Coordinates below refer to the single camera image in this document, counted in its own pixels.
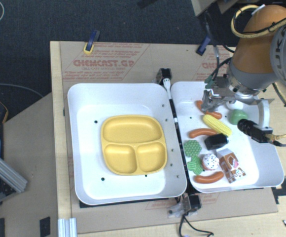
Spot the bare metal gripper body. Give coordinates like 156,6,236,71
208,76,260,106

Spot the orange toy sausage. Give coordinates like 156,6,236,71
188,128,218,139
194,171,225,185
196,100,223,120

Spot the green toy pepper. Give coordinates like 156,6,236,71
230,109,249,124

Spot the yellow toy corn cob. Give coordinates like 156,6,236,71
203,114,233,137

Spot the thin black and white rod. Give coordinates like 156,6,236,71
162,79,191,195

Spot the black rounded block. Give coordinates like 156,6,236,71
204,133,230,151

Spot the green hexagon patterned toy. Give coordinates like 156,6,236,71
183,139,203,157

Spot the white pink toy cupcake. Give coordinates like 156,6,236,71
202,153,220,171

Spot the green leafy toy vegetable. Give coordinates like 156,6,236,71
187,156,204,176

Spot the brown and white carton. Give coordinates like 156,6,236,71
215,148,247,184

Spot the white plastic tray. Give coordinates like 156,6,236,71
170,81,286,194
67,82,188,205

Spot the yellow divided plate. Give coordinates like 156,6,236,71
100,115,168,176

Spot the brown cardboard board red print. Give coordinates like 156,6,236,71
59,41,279,234

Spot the black cylinder on white bracket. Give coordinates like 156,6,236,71
237,99,274,144

